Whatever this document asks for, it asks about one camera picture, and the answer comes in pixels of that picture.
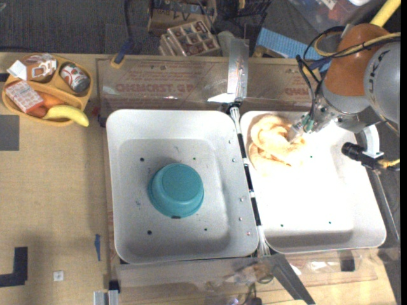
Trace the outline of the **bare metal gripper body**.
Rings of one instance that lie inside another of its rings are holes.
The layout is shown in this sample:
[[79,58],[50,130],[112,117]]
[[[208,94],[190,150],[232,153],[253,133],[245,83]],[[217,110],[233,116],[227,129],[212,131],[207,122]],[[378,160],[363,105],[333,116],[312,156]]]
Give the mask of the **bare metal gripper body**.
[[319,103],[313,106],[305,118],[305,132],[319,132],[330,122],[336,121],[341,113],[327,103]]

